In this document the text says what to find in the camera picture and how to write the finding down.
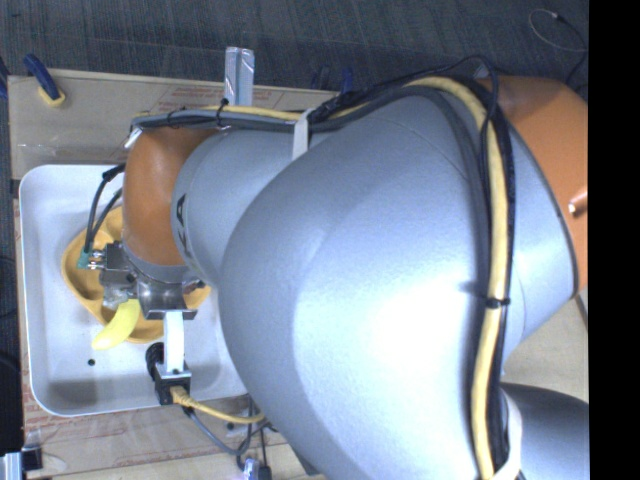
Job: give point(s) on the yellow divided plate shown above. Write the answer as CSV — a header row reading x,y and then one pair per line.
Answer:
x,y
82,280

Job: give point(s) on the black cylinder on white bracket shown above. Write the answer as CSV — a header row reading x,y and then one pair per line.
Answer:
x,y
173,340

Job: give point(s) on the yellow banana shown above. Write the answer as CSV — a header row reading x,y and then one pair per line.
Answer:
x,y
116,329

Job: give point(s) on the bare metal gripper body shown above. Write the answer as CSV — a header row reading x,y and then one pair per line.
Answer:
x,y
161,297

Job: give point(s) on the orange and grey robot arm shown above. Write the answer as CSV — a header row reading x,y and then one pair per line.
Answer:
x,y
360,248

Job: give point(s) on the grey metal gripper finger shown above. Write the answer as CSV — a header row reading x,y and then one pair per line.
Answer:
x,y
116,298

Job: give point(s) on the white plastic tray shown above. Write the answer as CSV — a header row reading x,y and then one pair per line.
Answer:
x,y
55,378

